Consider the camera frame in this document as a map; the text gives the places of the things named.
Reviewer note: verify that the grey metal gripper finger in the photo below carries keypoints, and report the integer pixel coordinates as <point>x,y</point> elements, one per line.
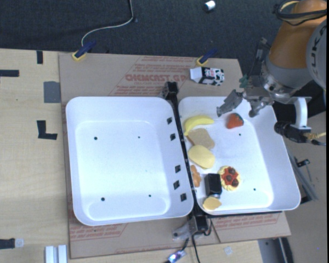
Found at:
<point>256,108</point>
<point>230,101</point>

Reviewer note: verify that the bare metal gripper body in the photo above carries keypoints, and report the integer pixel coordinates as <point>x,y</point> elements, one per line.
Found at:
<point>259,92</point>

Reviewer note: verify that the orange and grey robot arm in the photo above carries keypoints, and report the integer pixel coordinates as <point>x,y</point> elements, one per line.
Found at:
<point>290,45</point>

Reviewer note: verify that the red strawberry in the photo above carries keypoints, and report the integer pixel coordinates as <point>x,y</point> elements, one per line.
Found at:
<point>234,120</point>

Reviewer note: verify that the white carton with cow print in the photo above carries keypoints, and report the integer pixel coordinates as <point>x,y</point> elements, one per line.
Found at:
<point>208,75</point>

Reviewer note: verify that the yellow banana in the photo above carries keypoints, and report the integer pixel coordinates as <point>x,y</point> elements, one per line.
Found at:
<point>197,120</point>

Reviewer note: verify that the brown bread slice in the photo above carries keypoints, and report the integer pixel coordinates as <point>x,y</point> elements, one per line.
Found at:
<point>201,138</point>

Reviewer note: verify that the white plastic tray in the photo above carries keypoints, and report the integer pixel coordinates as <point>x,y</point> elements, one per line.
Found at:
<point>120,160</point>
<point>252,160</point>

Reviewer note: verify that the yellow oval toy food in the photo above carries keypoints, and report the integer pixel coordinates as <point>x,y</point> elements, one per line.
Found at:
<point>201,156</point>

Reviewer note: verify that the yellow and red pizza slice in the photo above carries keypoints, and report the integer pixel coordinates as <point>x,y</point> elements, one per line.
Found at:
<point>230,178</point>

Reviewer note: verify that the orange biscuit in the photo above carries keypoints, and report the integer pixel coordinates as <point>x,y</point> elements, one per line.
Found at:
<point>195,177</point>

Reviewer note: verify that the black box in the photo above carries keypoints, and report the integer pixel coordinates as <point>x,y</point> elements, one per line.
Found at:
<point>213,183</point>

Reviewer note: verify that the small white cylinder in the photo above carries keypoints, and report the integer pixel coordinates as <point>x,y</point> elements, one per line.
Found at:
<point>209,5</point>

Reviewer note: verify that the small yellow toy food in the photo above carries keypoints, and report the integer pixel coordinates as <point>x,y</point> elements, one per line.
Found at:
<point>211,203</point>

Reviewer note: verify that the brown cardboard board red print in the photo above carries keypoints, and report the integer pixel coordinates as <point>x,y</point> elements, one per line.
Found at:
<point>98,75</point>

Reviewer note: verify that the black cylinder on white bracket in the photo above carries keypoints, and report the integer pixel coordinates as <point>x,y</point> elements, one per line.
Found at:
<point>290,131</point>

